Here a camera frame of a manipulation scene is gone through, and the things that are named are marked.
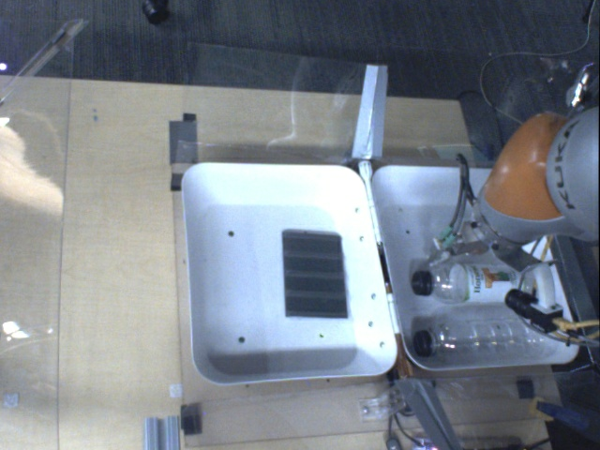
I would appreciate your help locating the white plastic tray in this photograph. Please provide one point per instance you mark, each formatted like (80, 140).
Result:
(412, 214)
(253, 270)

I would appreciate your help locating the dark grey ribbed block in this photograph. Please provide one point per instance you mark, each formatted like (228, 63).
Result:
(315, 274)

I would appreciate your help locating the thin black and white rod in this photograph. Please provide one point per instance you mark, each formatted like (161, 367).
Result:
(365, 176)

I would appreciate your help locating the clear bottle with printed label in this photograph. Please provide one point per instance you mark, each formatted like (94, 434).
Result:
(464, 283)

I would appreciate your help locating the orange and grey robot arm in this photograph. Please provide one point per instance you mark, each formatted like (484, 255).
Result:
(525, 181)

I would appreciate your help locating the black cylinder on white bracket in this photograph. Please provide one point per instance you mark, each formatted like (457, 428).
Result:
(521, 302)

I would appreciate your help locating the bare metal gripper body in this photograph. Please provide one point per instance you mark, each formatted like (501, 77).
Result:
(473, 245)

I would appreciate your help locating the clear plastic bottle black cap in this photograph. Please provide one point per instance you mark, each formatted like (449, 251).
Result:
(483, 340)

